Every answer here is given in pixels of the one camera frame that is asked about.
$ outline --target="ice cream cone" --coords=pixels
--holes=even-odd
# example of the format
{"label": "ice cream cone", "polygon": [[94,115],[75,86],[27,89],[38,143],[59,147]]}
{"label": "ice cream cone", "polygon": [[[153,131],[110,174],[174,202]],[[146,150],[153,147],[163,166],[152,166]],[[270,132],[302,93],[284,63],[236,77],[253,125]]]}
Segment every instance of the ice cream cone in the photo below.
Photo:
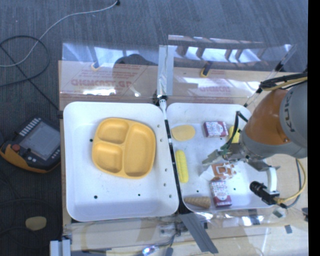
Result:
{"label": "ice cream cone", "polygon": [[198,206],[202,208],[210,208],[211,199],[208,196],[187,196],[184,198],[184,202],[193,206]]}

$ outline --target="gray carpet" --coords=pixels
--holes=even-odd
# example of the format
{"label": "gray carpet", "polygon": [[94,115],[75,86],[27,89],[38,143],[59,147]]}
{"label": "gray carpet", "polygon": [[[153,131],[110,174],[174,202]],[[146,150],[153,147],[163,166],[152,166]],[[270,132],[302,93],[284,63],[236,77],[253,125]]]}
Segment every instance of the gray carpet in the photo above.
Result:
{"label": "gray carpet", "polygon": [[[102,9],[113,3],[113,0],[2,0],[0,65],[23,59],[35,42],[28,37],[12,37],[39,38],[67,15]],[[0,67],[0,132],[5,140],[10,139],[13,131],[34,115],[59,124],[58,61],[63,57],[66,42],[157,48],[168,44],[168,35],[182,35],[264,42],[270,46],[296,45],[282,71],[303,72],[308,64],[308,5],[307,0],[120,0],[120,5],[102,12],[70,16],[49,30],[41,40],[43,45],[37,45],[19,65],[20,69]],[[48,58],[48,67],[36,76],[46,67]],[[0,158],[0,182],[0,255],[49,255],[46,244],[59,237],[61,226],[60,167],[38,174]],[[4,203],[18,196],[49,205]],[[24,226],[24,213],[47,216],[48,226],[38,233],[39,237],[24,229],[7,231]],[[39,245],[43,248],[29,248]]]}

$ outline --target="black connector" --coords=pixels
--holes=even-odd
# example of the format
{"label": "black connector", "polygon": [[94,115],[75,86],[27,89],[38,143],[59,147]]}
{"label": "black connector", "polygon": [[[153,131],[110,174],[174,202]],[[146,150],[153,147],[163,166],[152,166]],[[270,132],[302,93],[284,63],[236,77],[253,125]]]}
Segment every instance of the black connector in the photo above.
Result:
{"label": "black connector", "polygon": [[250,190],[261,198],[263,202],[267,205],[275,205],[277,202],[274,200],[275,197],[279,196],[278,191],[269,191],[268,188],[263,184],[257,181],[253,181],[250,184]]}
{"label": "black connector", "polygon": [[209,71],[211,69],[211,66],[213,64],[213,61],[207,61],[203,67],[203,69],[201,70],[200,76],[203,78],[208,77],[209,75]]}
{"label": "black connector", "polygon": [[156,93],[153,94],[153,103],[156,106],[160,106],[160,100],[167,100],[167,99],[168,99],[167,95],[161,95],[160,97],[158,97]]}
{"label": "black connector", "polygon": [[308,222],[308,207],[302,208],[302,212],[304,215],[304,220]]}

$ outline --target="yellow plate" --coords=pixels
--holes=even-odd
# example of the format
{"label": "yellow plate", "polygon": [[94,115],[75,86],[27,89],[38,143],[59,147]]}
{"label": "yellow plate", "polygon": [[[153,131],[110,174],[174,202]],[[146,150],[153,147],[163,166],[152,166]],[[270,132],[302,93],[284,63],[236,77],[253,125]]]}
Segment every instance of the yellow plate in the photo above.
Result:
{"label": "yellow plate", "polygon": [[146,176],[154,165],[156,136],[147,125],[107,118],[96,129],[92,160],[103,172],[130,179]]}

